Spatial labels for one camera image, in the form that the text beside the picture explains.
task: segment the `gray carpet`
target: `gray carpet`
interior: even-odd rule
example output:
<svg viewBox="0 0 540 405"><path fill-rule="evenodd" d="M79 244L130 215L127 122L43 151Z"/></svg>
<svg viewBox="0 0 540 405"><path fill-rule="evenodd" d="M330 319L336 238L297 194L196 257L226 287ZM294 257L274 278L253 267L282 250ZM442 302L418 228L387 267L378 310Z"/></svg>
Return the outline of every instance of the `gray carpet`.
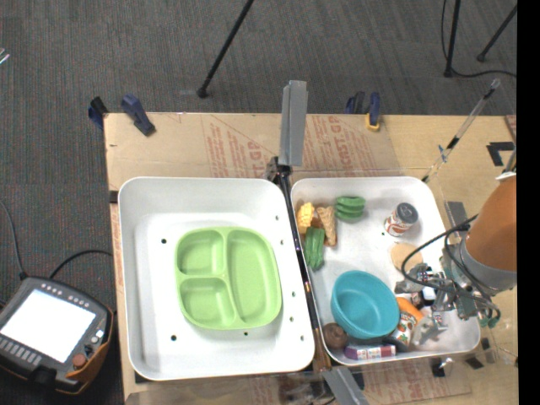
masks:
<svg viewBox="0 0 540 405"><path fill-rule="evenodd" d="M517 114L517 16L486 61L476 59L517 0L462 0L451 77L456 0L446 0L442 32L445 0L256 0L201 99L195 92L246 1L0 0L0 47L11 55L0 65L0 200L28 273L111 249L103 132L88 118L95 96L118 112L126 93L147 111L280 112L283 87L298 79L309 113L342 113L363 90L380 93L382 114L464 115L499 78L483 114ZM19 280L0 215L7 300ZM108 256L81 256L57 278L116 307ZM0 403L122 403L117 344L82 396L0 372Z"/></svg>

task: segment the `blue bowl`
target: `blue bowl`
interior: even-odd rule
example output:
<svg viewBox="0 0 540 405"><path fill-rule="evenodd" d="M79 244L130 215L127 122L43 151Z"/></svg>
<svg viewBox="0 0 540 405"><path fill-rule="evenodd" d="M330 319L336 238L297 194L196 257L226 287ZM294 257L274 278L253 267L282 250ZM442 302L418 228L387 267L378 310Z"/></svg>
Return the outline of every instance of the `blue bowl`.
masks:
<svg viewBox="0 0 540 405"><path fill-rule="evenodd" d="M336 279L331 309L335 322L357 339L390 334L399 322L392 290L376 276L360 270L350 270Z"/></svg>

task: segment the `wooden table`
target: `wooden table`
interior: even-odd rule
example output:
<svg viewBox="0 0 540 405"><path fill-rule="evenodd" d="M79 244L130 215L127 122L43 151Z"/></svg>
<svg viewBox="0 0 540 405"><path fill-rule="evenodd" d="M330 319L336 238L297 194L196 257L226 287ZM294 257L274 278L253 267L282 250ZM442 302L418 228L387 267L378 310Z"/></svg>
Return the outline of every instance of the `wooden table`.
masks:
<svg viewBox="0 0 540 405"><path fill-rule="evenodd" d="M281 122L279 114L148 113L148 117L157 129L150 137L145 137L126 114L104 118L126 403L280 403L282 380L278 376L210 383L136 382L127 355L117 191L135 176L261 177L269 160L278 155ZM294 168L294 175L405 174L421 178L440 154L440 146L450 142L466 118L382 116L380 131L372 132L365 127L364 115L308 115L303 166ZM462 136L447 163L429 182L447 229L453 225L452 206L461 206L468 216L483 206L498 185L495 177L507 164L511 154L508 145L514 141L504 116L479 116ZM494 329L482 329L490 348L448 360L447 375L442 379L423 375L421 380L399 380L396 367L377 369L379 365L370 365L363 369L368 401L517 403L517 287L495 296L494 303L503 316ZM482 367L474 369L467 358ZM423 370L418 362L411 362L409 369Z"/></svg>

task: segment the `green divided plate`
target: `green divided plate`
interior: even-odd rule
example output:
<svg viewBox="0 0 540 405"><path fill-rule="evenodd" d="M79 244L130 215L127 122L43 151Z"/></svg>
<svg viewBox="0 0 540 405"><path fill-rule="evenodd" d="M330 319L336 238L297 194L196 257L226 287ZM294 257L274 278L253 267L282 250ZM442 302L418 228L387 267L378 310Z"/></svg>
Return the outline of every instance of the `green divided plate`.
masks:
<svg viewBox="0 0 540 405"><path fill-rule="evenodd" d="M240 227L195 229L176 245L176 284L184 316L196 326L264 326L281 310L281 283L270 243Z"/></svg>

